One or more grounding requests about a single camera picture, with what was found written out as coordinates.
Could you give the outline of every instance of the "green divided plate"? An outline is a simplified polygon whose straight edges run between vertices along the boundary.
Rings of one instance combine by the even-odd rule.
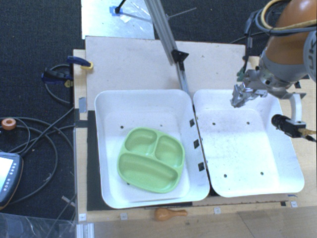
[[[138,127],[126,136],[117,169],[123,180],[136,187],[167,193],[177,186],[185,151],[174,137],[161,131]]]

